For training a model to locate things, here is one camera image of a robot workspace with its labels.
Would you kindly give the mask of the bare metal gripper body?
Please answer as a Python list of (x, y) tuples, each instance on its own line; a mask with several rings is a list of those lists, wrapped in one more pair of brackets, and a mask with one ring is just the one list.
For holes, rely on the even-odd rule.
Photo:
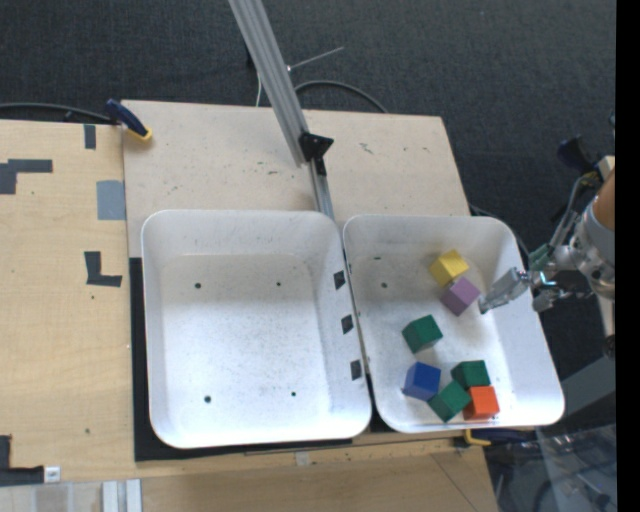
[(543, 244), (529, 254), (535, 301), (559, 301), (596, 295), (615, 300), (615, 266), (586, 235), (573, 235), (566, 244)]

